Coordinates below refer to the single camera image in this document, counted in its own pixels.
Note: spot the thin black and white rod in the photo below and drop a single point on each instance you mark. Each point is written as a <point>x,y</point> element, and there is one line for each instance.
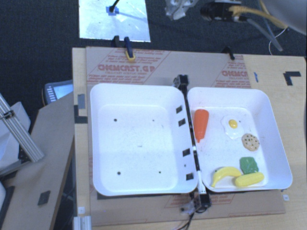
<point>192,133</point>

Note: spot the tan chocolate chip biscuit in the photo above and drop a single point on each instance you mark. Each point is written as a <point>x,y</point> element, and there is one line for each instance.
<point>250,142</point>

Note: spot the yellow corn cob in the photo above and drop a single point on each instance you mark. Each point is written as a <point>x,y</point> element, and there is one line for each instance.
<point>249,179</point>

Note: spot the white and yellow fried egg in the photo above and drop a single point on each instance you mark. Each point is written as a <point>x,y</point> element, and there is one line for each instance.
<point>232,127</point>

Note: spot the orange carrot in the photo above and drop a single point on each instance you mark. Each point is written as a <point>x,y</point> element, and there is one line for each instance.
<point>201,123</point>

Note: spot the yellow banana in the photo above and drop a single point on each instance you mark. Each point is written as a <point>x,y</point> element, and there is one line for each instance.
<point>225,172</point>

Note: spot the black cylinder on white bracket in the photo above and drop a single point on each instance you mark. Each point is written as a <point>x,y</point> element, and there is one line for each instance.
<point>223,9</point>

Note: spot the white plastic tray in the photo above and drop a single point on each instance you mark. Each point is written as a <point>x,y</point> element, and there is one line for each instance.
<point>136,147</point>
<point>268,133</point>

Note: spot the green lettuce leaf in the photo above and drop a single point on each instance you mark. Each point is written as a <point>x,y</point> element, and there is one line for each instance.
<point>248,164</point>

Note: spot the brown cardboard board red print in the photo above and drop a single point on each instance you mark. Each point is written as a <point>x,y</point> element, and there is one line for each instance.
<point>153,63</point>

